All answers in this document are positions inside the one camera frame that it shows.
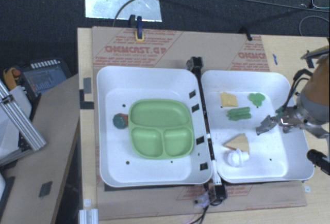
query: metal rod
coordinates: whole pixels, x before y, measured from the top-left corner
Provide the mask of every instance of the metal rod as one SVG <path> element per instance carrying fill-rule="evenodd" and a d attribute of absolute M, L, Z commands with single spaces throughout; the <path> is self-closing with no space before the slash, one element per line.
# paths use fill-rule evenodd
<path fill-rule="evenodd" d="M 6 165 L 14 160 L 17 160 L 31 152 L 32 152 L 32 150 L 26 150 L 26 151 L 22 152 L 21 149 L 17 149 L 15 151 L 9 153 L 4 158 L 0 159 L 0 166 L 4 166 L 4 165 Z"/>
<path fill-rule="evenodd" d="M 0 81 L 0 99 L 9 95 L 10 93 L 8 92 L 7 88 Z M 46 141 L 37 132 L 31 121 L 22 112 L 21 108 L 18 106 L 15 100 L 4 102 L 3 104 L 0 104 L 0 106 L 3 108 L 14 125 L 19 129 L 23 137 L 34 151 L 39 150 L 46 144 Z"/>

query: black carpet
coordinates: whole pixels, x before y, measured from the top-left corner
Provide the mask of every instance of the black carpet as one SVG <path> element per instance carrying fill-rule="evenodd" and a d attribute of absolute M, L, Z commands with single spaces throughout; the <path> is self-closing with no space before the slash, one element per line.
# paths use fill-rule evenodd
<path fill-rule="evenodd" d="M 290 6 L 309 6 L 310 0 L 260 0 Z M 329 6 L 329 0 L 315 0 Z M 236 33 L 245 26 L 252 34 L 299 35 L 308 15 L 329 19 L 329 13 L 294 10 L 233 0 L 160 0 L 162 23 L 147 28 Z M 0 0 L 0 66 L 45 57 L 62 57 L 77 72 L 77 28 L 108 26 L 111 20 L 85 18 L 85 0 Z M 117 26 L 127 26 L 118 21 Z M 307 36 L 329 36 L 329 24 L 306 20 Z"/>

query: green plate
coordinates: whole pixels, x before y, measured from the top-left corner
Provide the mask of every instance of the green plate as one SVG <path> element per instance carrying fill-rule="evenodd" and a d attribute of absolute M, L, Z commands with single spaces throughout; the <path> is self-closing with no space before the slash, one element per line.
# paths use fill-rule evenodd
<path fill-rule="evenodd" d="M 128 128 L 134 150 L 144 158 L 180 158 L 193 148 L 191 116 L 179 101 L 136 101 L 129 109 Z"/>

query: black clip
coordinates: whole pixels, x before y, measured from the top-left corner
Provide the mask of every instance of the black clip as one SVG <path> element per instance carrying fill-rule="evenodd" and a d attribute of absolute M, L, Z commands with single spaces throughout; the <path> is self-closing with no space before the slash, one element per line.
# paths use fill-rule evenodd
<path fill-rule="evenodd" d="M 10 95 L 2 98 L 1 101 L 0 101 L 0 104 L 6 105 L 7 103 L 9 103 L 9 102 L 11 102 L 13 100 L 14 100 L 14 97 L 12 96 L 12 94 L 10 94 Z"/>
<path fill-rule="evenodd" d="M 308 66 L 308 68 L 315 68 L 311 57 L 308 56 L 308 53 L 309 53 L 309 50 L 306 51 L 306 59 L 305 60 L 307 62 L 307 66 Z"/>
<path fill-rule="evenodd" d="M 128 27 L 135 28 L 135 15 L 130 15 L 128 20 Z"/>

